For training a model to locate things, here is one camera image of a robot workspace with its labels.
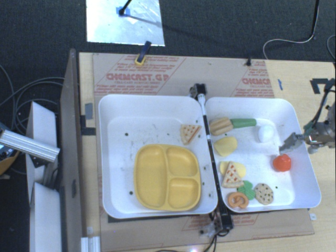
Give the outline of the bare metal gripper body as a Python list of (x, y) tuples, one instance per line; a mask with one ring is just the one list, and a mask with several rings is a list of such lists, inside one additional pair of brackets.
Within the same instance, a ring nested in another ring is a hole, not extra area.
[(317, 122), (313, 126), (313, 122), (309, 122), (304, 126), (304, 141), (309, 146), (308, 153), (314, 154), (320, 148), (335, 148), (335, 122), (325, 120)]

